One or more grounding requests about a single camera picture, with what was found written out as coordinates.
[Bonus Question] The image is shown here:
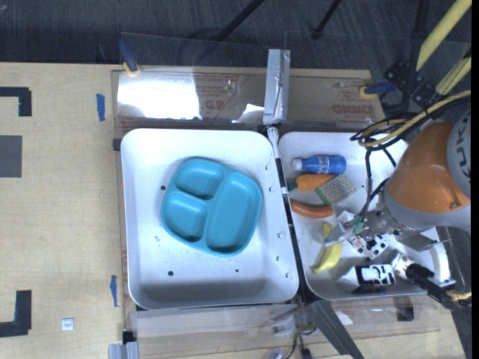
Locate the white carton with black print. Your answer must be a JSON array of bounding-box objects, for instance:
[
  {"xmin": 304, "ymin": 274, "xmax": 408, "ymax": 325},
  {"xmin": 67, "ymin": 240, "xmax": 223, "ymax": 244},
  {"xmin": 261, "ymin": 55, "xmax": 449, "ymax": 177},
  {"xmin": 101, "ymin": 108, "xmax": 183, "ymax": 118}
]
[{"xmin": 353, "ymin": 263, "xmax": 397, "ymax": 287}]

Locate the blue divided plate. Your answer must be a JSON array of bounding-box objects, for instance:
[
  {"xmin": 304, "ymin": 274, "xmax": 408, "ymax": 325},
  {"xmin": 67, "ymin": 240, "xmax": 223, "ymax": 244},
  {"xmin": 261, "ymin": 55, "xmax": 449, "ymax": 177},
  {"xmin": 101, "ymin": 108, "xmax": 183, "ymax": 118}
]
[{"xmin": 159, "ymin": 156, "xmax": 263, "ymax": 257}]

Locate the orange carrot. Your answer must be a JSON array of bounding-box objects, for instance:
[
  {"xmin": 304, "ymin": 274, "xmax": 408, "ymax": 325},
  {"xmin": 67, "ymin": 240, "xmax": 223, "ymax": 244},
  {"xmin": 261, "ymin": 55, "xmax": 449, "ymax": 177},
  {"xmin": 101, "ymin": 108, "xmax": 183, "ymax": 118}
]
[{"xmin": 287, "ymin": 174, "xmax": 336, "ymax": 193}]

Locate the orange sausage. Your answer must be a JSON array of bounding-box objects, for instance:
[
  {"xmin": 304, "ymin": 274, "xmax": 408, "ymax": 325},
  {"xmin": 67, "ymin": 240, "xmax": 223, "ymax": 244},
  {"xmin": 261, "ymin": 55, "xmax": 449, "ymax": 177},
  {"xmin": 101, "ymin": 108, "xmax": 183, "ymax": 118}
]
[{"xmin": 290, "ymin": 200, "xmax": 335, "ymax": 219}]

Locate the yellow banana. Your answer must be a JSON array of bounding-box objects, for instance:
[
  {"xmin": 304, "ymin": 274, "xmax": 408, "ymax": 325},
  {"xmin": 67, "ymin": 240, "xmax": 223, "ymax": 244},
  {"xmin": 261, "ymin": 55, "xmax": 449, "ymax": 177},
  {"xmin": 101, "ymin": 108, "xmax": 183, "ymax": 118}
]
[{"xmin": 311, "ymin": 221, "xmax": 344, "ymax": 275}]

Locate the white plastic tray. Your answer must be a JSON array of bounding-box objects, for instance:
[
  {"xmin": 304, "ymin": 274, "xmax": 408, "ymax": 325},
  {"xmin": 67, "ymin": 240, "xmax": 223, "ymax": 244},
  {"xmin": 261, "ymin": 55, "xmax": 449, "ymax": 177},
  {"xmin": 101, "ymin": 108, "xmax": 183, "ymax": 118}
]
[
  {"xmin": 277, "ymin": 130, "xmax": 451, "ymax": 301},
  {"xmin": 119, "ymin": 127, "xmax": 301, "ymax": 310}
]

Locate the black cylinder on white bracket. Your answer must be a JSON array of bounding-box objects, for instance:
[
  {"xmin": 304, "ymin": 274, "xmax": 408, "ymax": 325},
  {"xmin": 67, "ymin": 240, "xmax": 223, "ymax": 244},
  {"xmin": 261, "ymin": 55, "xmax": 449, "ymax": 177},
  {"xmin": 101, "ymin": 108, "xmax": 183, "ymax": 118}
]
[{"xmin": 405, "ymin": 244, "xmax": 458, "ymax": 303}]

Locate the patterned packet with green edge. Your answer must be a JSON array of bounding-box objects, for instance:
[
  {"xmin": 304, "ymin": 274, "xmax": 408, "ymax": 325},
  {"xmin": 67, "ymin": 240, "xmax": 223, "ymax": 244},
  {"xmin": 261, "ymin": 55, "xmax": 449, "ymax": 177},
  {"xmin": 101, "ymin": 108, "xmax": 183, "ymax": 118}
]
[{"xmin": 314, "ymin": 174, "xmax": 357, "ymax": 206}]

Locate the blue bottle with white cap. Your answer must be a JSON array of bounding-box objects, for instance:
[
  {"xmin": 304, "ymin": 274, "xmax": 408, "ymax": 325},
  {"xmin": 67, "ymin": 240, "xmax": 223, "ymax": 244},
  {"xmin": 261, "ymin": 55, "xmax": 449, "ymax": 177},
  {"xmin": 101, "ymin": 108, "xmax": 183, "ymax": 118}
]
[{"xmin": 291, "ymin": 154, "xmax": 347, "ymax": 176}]

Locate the white carton red black print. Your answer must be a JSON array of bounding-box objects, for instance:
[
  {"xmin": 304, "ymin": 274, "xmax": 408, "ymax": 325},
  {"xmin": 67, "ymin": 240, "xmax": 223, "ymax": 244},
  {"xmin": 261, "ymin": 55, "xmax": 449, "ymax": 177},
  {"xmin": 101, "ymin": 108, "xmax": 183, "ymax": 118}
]
[{"xmin": 347, "ymin": 233, "xmax": 389, "ymax": 260}]

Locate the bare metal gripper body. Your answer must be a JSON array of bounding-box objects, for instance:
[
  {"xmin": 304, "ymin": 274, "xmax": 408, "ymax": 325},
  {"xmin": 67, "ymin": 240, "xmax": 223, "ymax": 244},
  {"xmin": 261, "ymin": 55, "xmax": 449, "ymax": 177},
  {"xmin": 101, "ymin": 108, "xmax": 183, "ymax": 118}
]
[{"xmin": 350, "ymin": 204, "xmax": 404, "ymax": 244}]

